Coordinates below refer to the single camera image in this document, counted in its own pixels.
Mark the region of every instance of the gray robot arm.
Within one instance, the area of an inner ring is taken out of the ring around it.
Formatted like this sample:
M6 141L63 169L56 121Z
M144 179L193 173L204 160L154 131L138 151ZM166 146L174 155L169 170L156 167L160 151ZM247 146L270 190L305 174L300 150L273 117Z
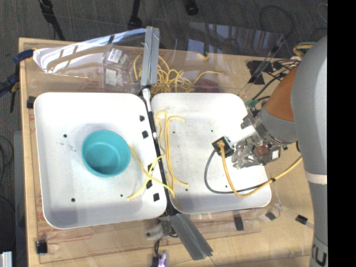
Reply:
M298 66L291 91L296 135L314 210L310 266L328 266L327 37Z
M298 140L315 220L310 266L328 266L327 37L305 54L259 114L248 114L241 127L253 128L254 133L235 145L231 160L238 169L274 161L282 147Z

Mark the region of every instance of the yellow cable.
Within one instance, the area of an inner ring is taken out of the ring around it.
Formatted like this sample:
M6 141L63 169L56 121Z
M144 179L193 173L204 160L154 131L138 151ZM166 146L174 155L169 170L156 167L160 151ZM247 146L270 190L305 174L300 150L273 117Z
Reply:
M205 52L206 56L202 55L200 52L198 52L196 55L199 56L202 60L206 61L209 59L209 54Z
M160 134L159 134L158 142L159 142L161 150L163 151L163 154L166 154L166 150L161 145L161 139L162 139L162 134L163 134L163 124L162 124L162 121L160 119L158 119L158 122L160 123L160 127L161 127L160 128Z
M247 194L239 194L238 192L236 192L236 189L234 188L233 182L231 181L230 175L229 175L229 171L228 171L228 167L226 166L226 160L225 160L225 149L224 149L224 142L223 141L219 141L217 143L217 146L220 148L221 150L221 159L222 159L222 165L224 167L224 171L225 171L225 175L226 178L229 182L230 188L232 189L233 193L239 197L239 198L245 198L248 196L251 196L252 194L256 193L257 191L261 190L262 188L264 188L267 185L270 185L271 183L273 183L274 181L276 181L277 179L281 178L282 176L286 175L287 173L291 172L291 170L293 170L300 162L301 162L301 157L297 158L297 160L294 161L294 163L292 165L290 165L285 171L283 171L282 173L280 173L278 176L269 179L268 181L264 182L261 186L259 186L258 188L256 188L255 190L247 193Z
M202 73L200 73L198 75L198 77L194 80L194 82L192 83L192 85L194 85L196 82L198 82L198 80L200 79L201 76L203 76L204 74L207 74L207 73L214 73L214 74L222 74L222 72L217 72L217 71L204 71Z
M33 51L36 51L36 50L38 50L38 48L37 47L33 47L33 48L31 48ZM33 60L33 55L31 56L31 57L29 57L28 58L28 60L29 61L32 61Z
M141 54L137 55L133 62L133 67L134 67L133 70L135 72L136 80L138 80L139 77L141 77L141 75L142 75L142 71L140 71L140 73L137 74L137 68L136 68L136 63L140 56L141 56ZM183 91L186 93L194 92L195 89L191 88L191 86L195 85L204 74L207 74L207 73L222 74L222 72L217 72L217 71L205 71L205 72L202 72L201 74L199 74L194 81L190 81L187 78L182 76L183 70L178 71L175 69L171 69L169 67L168 63L161 56L159 56L159 60L163 62L164 67L166 68L166 71L163 70L163 68L158 64L157 84L154 84L151 86L151 94L152 95L158 94L160 92L171 93L172 92L171 85L174 85L175 92L178 92L178 90L177 90L178 88L183 89ZM171 73L176 73L176 76L172 79L170 79Z
M135 58L135 60L133 61L133 67L134 67L134 72L135 72L135 78L136 78L136 80L139 80L139 78L138 78L138 76L137 76L137 69L136 69L136 62L137 62L137 60L138 60L138 58L141 56L141 54L138 54L137 56L136 56L136 58Z

